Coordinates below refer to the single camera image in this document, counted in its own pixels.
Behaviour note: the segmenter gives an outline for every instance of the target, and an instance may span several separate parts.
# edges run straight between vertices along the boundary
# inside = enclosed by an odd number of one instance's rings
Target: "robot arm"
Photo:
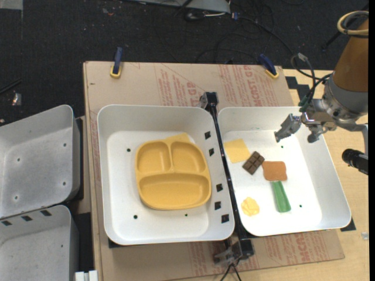
[[[348,131],[360,131],[364,136],[365,153],[347,149],[343,160],[368,174],[368,124],[358,125],[356,121],[368,113],[369,85],[369,19],[363,22],[357,30],[345,28],[348,19],[354,16],[368,17],[368,12],[352,12],[340,18],[337,28],[351,36],[336,67],[328,80],[324,79],[324,94],[321,99],[313,99],[313,89],[310,97],[305,97],[300,103],[301,116],[289,115],[281,124],[281,129],[275,132],[276,141],[295,133],[301,124],[306,125],[311,134],[308,142],[319,139],[319,135],[333,131],[337,127]]]

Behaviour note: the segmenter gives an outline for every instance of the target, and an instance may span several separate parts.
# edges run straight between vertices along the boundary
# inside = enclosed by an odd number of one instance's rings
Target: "hole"
[[[217,184],[216,185],[216,191],[217,192],[219,192],[219,191],[221,191],[221,190],[223,190],[223,185],[220,183],[220,184]]]
[[[24,215],[22,218],[23,218],[23,220],[26,221],[26,222],[28,222],[28,221],[32,221],[32,220],[33,220],[33,219],[30,218],[28,215]]]
[[[215,202],[215,210],[221,209],[221,202]]]
[[[9,221],[2,221],[1,223],[3,223],[5,226],[10,226],[10,225],[12,225],[12,223],[9,222]]]
[[[229,214],[224,214],[221,216],[221,223],[229,222]]]
[[[42,210],[41,213],[45,216],[45,217],[50,217],[51,216],[51,213],[47,210]]]

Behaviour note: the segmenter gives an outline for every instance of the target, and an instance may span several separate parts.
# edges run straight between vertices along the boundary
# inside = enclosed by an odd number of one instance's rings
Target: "gray tray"
[[[79,236],[63,205],[0,220],[0,280],[73,281]]]
[[[0,128],[0,219],[60,204],[80,187],[80,134],[68,105]]]

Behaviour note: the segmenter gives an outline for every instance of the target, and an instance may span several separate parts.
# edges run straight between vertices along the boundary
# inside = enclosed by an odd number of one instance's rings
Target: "white tray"
[[[79,236],[63,205],[0,221],[0,280],[73,281]]]
[[[216,241],[232,234],[229,190],[214,122],[207,111],[198,107],[108,105],[97,120],[104,227],[112,241],[120,245]],[[180,133],[187,133],[203,151],[212,196],[206,204],[188,210],[151,209],[138,194],[134,169],[137,147]]]
[[[279,213],[271,183],[259,167],[253,174],[242,168],[244,162],[231,163],[227,157],[237,206],[244,228],[256,236],[316,231],[345,227],[351,213],[324,137],[308,143],[309,129],[302,124],[294,135],[276,142],[274,132],[288,114],[300,115],[298,107],[233,107],[219,112],[224,142],[243,139],[250,153],[257,151],[269,161],[283,161],[288,180],[284,189],[291,211]],[[260,213],[247,216],[241,203],[251,197]]]
[[[80,187],[80,134],[68,105],[0,128],[0,218],[73,198]]]

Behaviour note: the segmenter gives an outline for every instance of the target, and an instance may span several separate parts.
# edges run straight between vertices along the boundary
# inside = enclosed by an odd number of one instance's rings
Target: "green handle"
[[[277,210],[279,213],[286,213],[290,211],[291,205],[289,203],[287,194],[285,193],[282,181],[272,182],[272,188],[274,190]]]

